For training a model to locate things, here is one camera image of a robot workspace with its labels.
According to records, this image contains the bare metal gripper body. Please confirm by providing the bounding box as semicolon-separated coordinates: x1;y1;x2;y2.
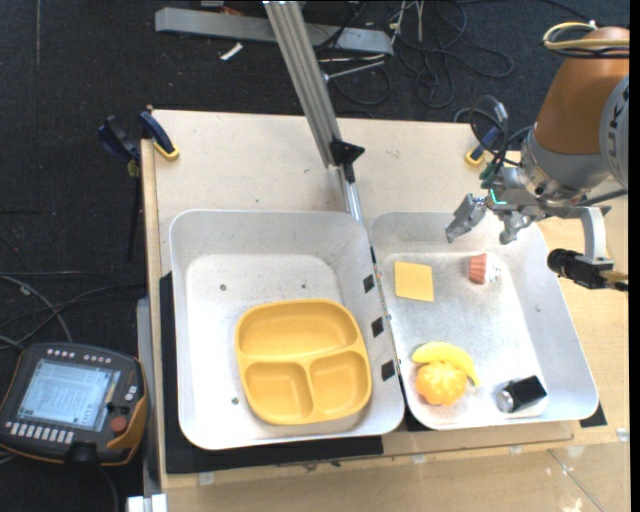
485;165;590;221

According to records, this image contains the pink cupcake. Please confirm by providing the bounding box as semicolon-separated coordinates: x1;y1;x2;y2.
468;252;503;286

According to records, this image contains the yellow cheese slice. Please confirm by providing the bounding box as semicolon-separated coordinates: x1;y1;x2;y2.
393;259;436;303

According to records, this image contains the white plastic tray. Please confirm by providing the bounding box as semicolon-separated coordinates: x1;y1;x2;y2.
168;208;407;452
369;210;601;432

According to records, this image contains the thin black and white rod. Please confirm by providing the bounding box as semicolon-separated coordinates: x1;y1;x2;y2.
341;166;402;382

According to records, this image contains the yellow banana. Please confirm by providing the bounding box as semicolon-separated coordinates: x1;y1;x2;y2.
410;341;482;388

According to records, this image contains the black carton with silver cap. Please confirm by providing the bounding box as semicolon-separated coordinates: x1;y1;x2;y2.
495;374;549;415

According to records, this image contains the orange tangerine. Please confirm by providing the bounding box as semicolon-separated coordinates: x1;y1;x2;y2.
414;360;469;407

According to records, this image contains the yellow divided plate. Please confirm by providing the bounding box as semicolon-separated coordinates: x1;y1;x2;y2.
233;298;374;427

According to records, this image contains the pale wood board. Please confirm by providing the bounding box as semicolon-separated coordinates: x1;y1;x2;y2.
141;105;576;490

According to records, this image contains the black cylinder on white bracket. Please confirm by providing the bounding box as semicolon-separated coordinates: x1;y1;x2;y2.
546;204;617;291

